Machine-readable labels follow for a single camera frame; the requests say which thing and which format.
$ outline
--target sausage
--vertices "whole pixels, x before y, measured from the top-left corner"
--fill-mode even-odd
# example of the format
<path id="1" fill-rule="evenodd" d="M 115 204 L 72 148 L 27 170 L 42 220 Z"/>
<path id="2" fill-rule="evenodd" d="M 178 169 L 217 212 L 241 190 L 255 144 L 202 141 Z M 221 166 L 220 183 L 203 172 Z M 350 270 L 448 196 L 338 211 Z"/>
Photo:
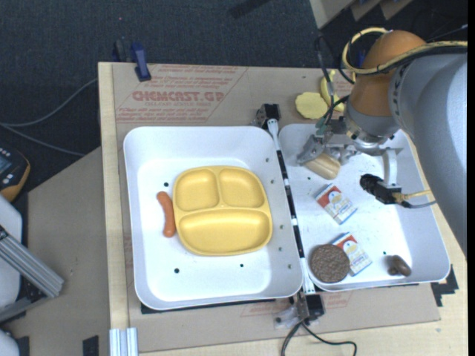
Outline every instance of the sausage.
<path id="1" fill-rule="evenodd" d="M 173 212 L 173 202 L 171 201 L 170 196 L 161 191 L 157 194 L 157 200 L 163 208 L 163 213 L 165 214 L 165 225 L 163 226 L 163 235 L 166 237 L 173 237 L 177 231 L 177 226 L 175 225 L 175 216 Z"/>

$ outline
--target white tray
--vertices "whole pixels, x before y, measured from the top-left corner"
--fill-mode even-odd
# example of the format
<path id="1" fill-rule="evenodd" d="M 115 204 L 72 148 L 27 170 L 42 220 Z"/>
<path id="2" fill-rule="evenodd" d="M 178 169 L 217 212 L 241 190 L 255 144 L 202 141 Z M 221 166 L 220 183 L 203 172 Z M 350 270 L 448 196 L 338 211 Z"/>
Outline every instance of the white tray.
<path id="1" fill-rule="evenodd" d="M 343 291 L 445 279 L 450 262 L 432 209 L 384 205 L 363 191 L 359 185 L 362 175 L 369 173 L 384 178 L 382 157 L 354 156 L 341 166 L 338 176 L 332 181 L 298 165 L 296 156 L 314 133 L 314 125 L 292 124 L 284 127 L 279 135 L 306 258 L 309 259 L 317 245 L 331 243 L 339 235 L 350 232 L 373 261 L 356 276 L 348 275 L 339 283 L 322 283 L 310 272 L 314 284 L 327 291 Z M 397 182 L 402 192 L 424 190 L 406 136 L 399 131 L 384 145 L 403 148 L 397 156 Z M 357 211 L 341 225 L 314 199 L 315 194 L 329 182 L 339 187 L 357 207 Z M 420 197 L 411 203 L 427 201 L 427 197 Z M 412 268 L 409 277 L 394 277 L 387 273 L 388 257 L 394 254 L 401 256 Z"/>
<path id="2" fill-rule="evenodd" d="M 289 297 L 303 274 L 289 206 L 271 136 L 252 126 L 141 127 L 124 140 L 131 212 L 135 289 L 140 301 L 165 311 L 192 306 Z M 177 234 L 164 237 L 158 191 L 170 196 L 190 168 L 248 168 L 269 200 L 273 234 L 259 251 L 204 257 L 188 252 Z"/>

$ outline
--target dark gray floor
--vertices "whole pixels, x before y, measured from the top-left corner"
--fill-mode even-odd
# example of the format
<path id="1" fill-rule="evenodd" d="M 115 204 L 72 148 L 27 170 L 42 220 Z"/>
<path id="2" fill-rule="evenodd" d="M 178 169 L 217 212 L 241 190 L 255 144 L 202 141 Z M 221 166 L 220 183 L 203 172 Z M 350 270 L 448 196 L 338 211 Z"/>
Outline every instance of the dark gray floor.
<path id="1" fill-rule="evenodd" d="M 468 0 L 415 0 L 390 21 L 380 9 L 359 22 L 345 10 L 321 30 L 337 56 L 369 26 L 411 30 L 424 39 L 468 21 Z M 319 67 L 318 28 L 308 0 L 0 0 L 0 123 L 35 120 L 112 61 L 117 39 L 139 41 L 149 62 Z M 461 31 L 441 39 L 467 39 Z M 325 67 L 336 59 L 323 46 Z M 19 131 L 80 154 L 100 145 L 98 91 L 92 84 L 64 110 Z M 30 160 L 24 191 L 80 156 L 37 145 L 0 127 L 0 140 Z"/>

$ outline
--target round brown object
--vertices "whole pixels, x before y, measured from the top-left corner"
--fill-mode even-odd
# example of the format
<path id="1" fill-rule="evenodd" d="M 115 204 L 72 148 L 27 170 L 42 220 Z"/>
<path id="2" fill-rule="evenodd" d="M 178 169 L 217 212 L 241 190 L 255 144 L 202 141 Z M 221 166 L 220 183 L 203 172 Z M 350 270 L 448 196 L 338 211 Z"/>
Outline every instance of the round brown object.
<path id="1" fill-rule="evenodd" d="M 337 283 L 350 271 L 350 259 L 333 244 L 320 245 L 310 256 L 310 270 L 323 283 Z"/>

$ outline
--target small box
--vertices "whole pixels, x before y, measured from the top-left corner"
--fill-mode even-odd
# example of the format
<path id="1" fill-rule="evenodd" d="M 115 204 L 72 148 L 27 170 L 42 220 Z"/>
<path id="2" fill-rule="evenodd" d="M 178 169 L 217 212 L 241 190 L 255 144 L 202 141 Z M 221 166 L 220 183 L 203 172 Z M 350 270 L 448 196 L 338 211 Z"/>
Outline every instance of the small box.
<path id="1" fill-rule="evenodd" d="M 351 276 L 356 275 L 372 263 L 370 256 L 368 256 L 350 232 L 341 235 L 333 242 L 333 245 L 343 249 L 350 259 Z"/>
<path id="2" fill-rule="evenodd" d="M 315 199 L 338 224 L 343 224 L 356 211 L 351 200 L 346 198 L 340 189 L 332 183 L 318 193 Z"/>

